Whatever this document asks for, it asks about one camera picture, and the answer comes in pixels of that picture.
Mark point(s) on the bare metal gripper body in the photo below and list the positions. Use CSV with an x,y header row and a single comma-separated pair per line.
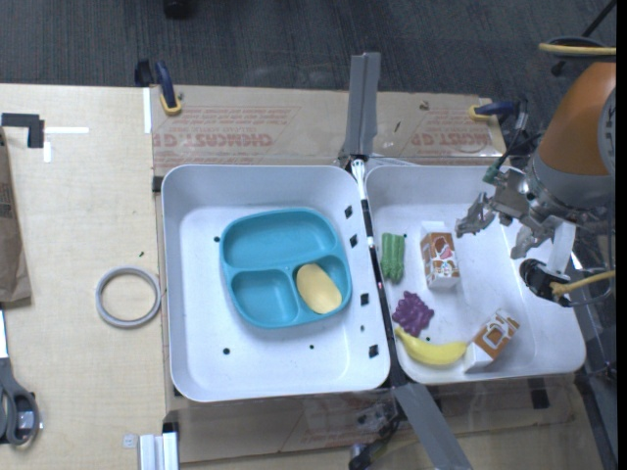
x,y
514,196

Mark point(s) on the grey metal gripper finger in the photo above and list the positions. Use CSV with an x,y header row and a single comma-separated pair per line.
x,y
528,240
471,220

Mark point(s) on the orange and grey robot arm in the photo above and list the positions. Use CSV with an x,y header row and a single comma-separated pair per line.
x,y
578,130

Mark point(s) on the white plastic tray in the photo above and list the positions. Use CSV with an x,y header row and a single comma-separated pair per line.
x,y
274,365
495,272

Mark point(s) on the white and orange juice carton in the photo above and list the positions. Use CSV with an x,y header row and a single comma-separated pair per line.
x,y
440,257

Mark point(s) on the orange and white milk carton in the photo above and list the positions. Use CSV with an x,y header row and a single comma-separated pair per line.
x,y
492,341

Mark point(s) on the purple toy grapes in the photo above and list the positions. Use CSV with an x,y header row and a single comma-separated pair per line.
x,y
412,314

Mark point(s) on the yellow banana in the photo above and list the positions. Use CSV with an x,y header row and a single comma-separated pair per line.
x,y
433,353

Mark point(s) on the yellow oval toy potato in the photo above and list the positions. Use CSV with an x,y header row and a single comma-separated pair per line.
x,y
318,289

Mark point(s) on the blue divided plate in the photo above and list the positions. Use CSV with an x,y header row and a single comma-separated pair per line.
x,y
274,243

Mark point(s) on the brown cardboard board red print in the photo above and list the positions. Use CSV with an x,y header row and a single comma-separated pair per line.
x,y
294,130

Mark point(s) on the black caster wheel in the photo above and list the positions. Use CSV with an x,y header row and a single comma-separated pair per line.
x,y
176,4

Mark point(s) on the brown paper bag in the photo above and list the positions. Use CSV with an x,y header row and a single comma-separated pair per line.
x,y
11,243

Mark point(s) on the black cylinder on white bracket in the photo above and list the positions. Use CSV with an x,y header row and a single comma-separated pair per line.
x,y
541,277

